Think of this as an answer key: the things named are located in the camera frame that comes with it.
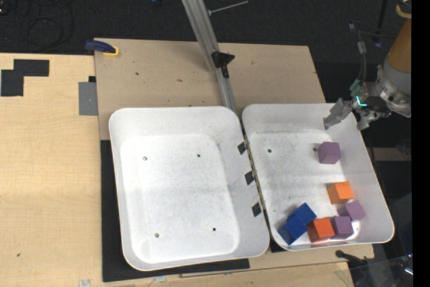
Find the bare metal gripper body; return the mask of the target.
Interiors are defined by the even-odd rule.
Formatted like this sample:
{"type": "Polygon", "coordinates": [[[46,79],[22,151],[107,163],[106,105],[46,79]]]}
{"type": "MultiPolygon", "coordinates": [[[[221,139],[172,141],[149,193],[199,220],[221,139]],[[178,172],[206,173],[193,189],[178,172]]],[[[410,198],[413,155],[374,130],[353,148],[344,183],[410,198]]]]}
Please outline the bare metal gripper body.
{"type": "Polygon", "coordinates": [[[411,117],[411,74],[389,65],[377,68],[374,81],[355,80],[350,87],[353,110],[379,113],[380,118],[396,113],[411,117]]]}

